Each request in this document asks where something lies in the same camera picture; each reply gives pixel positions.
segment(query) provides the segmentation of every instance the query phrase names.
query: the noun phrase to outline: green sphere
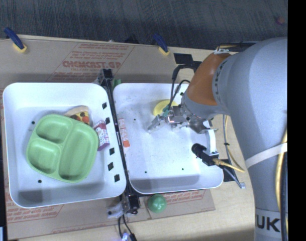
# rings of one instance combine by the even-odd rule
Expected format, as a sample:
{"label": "green sphere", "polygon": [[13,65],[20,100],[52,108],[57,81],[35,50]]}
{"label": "green sphere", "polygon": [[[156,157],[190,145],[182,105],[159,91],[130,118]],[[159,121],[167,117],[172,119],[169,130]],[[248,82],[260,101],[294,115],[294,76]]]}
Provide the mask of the green sphere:
{"label": "green sphere", "polygon": [[148,208],[154,213],[162,212],[166,205],[166,199],[161,194],[155,194],[148,199]]}

